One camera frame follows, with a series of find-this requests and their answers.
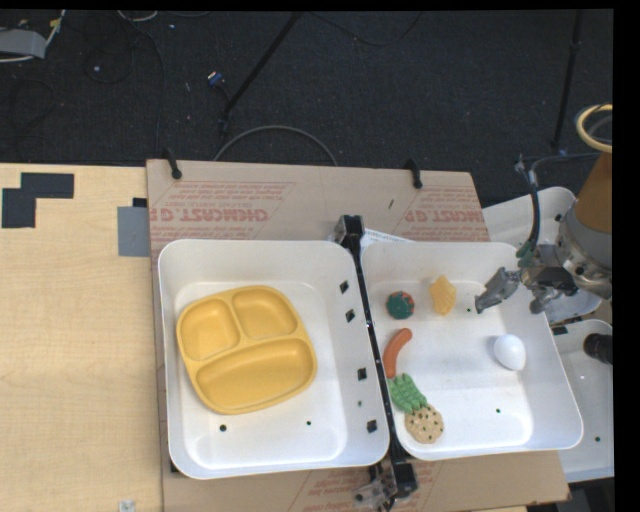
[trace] white tray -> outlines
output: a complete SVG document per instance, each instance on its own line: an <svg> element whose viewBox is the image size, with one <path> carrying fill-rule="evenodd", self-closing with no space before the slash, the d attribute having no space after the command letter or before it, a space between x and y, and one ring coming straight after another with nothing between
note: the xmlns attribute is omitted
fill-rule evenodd
<svg viewBox="0 0 640 512"><path fill-rule="evenodd" d="M565 326L555 336L571 389L584 422L582 441L559 453L567 482L615 476L613 425L613 365L588 356L583 344L589 334L613 334L611 324L583 320Z"/></svg>
<svg viewBox="0 0 640 512"><path fill-rule="evenodd" d="M365 466L385 456L386 414L355 266L345 249L326 241L178 240L160 254L158 272L169 452L182 473L211 479ZM176 321L197 299L258 284L291 301L314 345L318 371L309 388L285 402L218 414L191 385Z"/></svg>
<svg viewBox="0 0 640 512"><path fill-rule="evenodd" d="M560 450L580 442L580 412L546 316L529 312L532 294L519 287L500 305L475 311L474 297L496 270L517 268L515 252L493 242L381 242L363 251L380 353L398 329L413 331L398 356L398 374L409 374L444 420L442 436L421 444L404 427L404 412L392 406L398 439L418 459ZM457 288L457 303L444 317L433 310L429 294L441 274ZM398 290L415 300L407 320L386 311L388 295ZM493 342L504 333L524 342L527 363L520 372L493 355Z"/></svg>

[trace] toy food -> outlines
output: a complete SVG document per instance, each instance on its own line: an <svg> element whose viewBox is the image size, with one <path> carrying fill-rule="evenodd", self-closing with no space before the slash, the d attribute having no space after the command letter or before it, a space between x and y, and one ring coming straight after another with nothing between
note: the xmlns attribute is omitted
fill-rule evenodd
<svg viewBox="0 0 640 512"><path fill-rule="evenodd" d="M404 425L419 443L435 443L444 431L442 416L433 405L406 414Z"/></svg>
<svg viewBox="0 0 640 512"><path fill-rule="evenodd" d="M409 375L396 375L398 353L412 337L411 329L405 327L397 331L384 349L382 363L391 401L405 412L404 424L407 432L419 443L433 443L444 429L440 413L427 403L427 398Z"/></svg>
<svg viewBox="0 0 640 512"><path fill-rule="evenodd" d="M444 275L429 286L429 293L433 299L433 309L440 315L448 315L456 304L456 287Z"/></svg>
<svg viewBox="0 0 640 512"><path fill-rule="evenodd" d="M413 333L411 329L404 328L396 332L389 343L387 343L384 354L382 355L382 364L384 366L384 373L388 379L393 379L396 376L398 353L412 337Z"/></svg>
<svg viewBox="0 0 640 512"><path fill-rule="evenodd" d="M527 362L527 352L522 340L514 334L503 334L493 344L496 359L509 370L520 371Z"/></svg>
<svg viewBox="0 0 640 512"><path fill-rule="evenodd" d="M387 298L387 311L396 320L409 318L415 307L413 297L403 291L394 292Z"/></svg>

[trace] cardboard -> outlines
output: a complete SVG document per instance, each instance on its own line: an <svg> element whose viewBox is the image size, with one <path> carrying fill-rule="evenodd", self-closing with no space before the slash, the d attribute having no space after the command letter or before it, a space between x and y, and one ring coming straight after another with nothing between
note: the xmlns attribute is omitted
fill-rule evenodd
<svg viewBox="0 0 640 512"><path fill-rule="evenodd" d="M489 241L468 173L224 162L147 162L154 279L156 357L164 505L167 511L357 510L354 491L367 468L316 470L193 480L171 471L157 258L180 238L324 240L341 215L361 215L366 228L410 240ZM556 452L455 461L412 461L419 488L393 510L445 512L565 501L569 490Z"/></svg>

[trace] toy fruit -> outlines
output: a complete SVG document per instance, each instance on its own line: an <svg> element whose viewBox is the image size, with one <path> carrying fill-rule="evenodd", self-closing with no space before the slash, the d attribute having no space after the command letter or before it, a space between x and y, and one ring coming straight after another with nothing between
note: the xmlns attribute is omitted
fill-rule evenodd
<svg viewBox="0 0 640 512"><path fill-rule="evenodd" d="M456 287L451 284L446 276L441 275L429 287L429 293L433 299L433 309L436 313L448 315L456 304Z"/></svg>
<svg viewBox="0 0 640 512"><path fill-rule="evenodd" d="M409 318L415 307L413 297L403 291L394 292L387 298L387 311L396 320Z"/></svg>

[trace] dark floor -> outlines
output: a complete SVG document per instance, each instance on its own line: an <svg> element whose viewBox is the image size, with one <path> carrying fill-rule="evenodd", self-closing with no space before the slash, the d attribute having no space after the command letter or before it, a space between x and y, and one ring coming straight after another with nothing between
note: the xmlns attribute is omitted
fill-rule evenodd
<svg viewBox="0 0 640 512"><path fill-rule="evenodd" d="M0 36L46 38L60 15L0 9ZM0 53L0 162L141 166L165 148L179 160L413 159L470 172L486 207L527 194L522 155L528 166L553 157L537 167L540 188L579 192L593 159L578 157L593 150L575 116L613 101L613 9L304 12L236 97L290 19L67 10L45 58ZM613 505L612 487L598 492Z"/></svg>

